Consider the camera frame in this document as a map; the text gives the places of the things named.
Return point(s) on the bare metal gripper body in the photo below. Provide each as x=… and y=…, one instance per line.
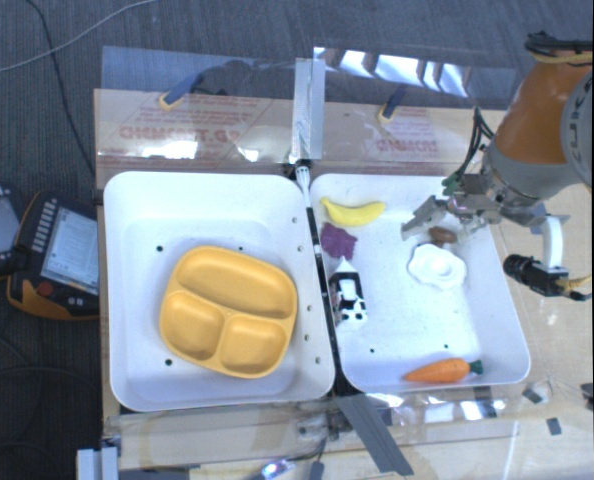
x=477, y=195

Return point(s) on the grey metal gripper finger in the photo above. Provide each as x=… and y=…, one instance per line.
x=422, y=215
x=473, y=224

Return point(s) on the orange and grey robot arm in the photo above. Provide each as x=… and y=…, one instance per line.
x=532, y=128

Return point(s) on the brown biscuit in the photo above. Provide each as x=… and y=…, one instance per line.
x=443, y=235

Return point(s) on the white fried egg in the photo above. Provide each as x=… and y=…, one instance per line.
x=437, y=267

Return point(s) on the yellow banana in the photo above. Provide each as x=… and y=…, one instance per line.
x=352, y=213

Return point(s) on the purple grapes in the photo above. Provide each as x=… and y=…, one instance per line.
x=338, y=240

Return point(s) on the white plastic tray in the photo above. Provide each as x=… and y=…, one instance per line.
x=417, y=323
x=142, y=278

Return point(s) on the orange carrot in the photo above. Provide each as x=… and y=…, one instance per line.
x=437, y=371

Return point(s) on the brown cardboard board red print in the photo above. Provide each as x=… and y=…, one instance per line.
x=257, y=123

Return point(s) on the yellow divided plate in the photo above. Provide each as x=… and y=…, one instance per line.
x=227, y=313

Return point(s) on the black cylinder on white bracket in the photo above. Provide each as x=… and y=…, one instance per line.
x=532, y=270

